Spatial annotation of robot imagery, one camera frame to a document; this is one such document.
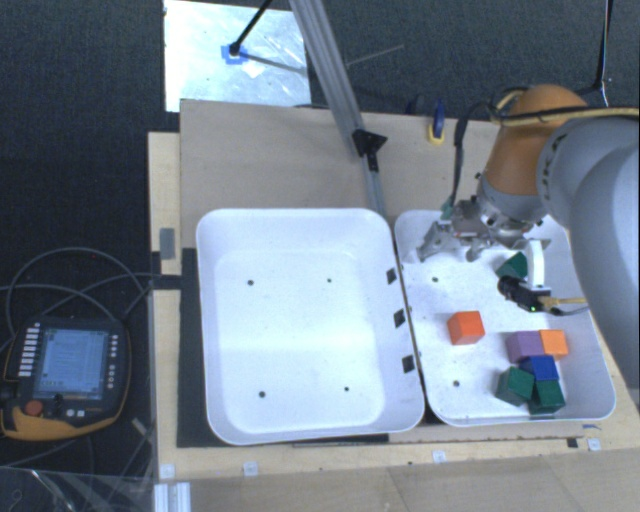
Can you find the black cylinder on white bracket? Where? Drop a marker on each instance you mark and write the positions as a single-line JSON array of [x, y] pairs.
[[536, 260]]

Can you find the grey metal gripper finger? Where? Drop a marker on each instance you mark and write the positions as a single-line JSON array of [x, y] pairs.
[[477, 249], [434, 244]]

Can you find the small orange cube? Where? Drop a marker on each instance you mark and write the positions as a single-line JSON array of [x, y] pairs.
[[554, 342]]

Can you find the large orange cube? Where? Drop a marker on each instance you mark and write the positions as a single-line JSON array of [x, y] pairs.
[[466, 328]]

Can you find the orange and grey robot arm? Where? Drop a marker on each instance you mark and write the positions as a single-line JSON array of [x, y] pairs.
[[590, 190]]

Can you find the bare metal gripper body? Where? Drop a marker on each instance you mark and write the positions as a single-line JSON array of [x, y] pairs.
[[475, 225]]

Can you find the blue cube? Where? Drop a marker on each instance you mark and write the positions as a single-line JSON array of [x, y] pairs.
[[542, 367]]

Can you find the green cube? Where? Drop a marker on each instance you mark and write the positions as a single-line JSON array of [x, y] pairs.
[[515, 386], [515, 266], [549, 397]]

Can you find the purple cube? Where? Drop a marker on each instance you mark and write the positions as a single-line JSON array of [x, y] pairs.
[[522, 345]]

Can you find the white plastic tray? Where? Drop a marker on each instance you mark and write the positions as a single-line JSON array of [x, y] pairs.
[[450, 295], [300, 325]]

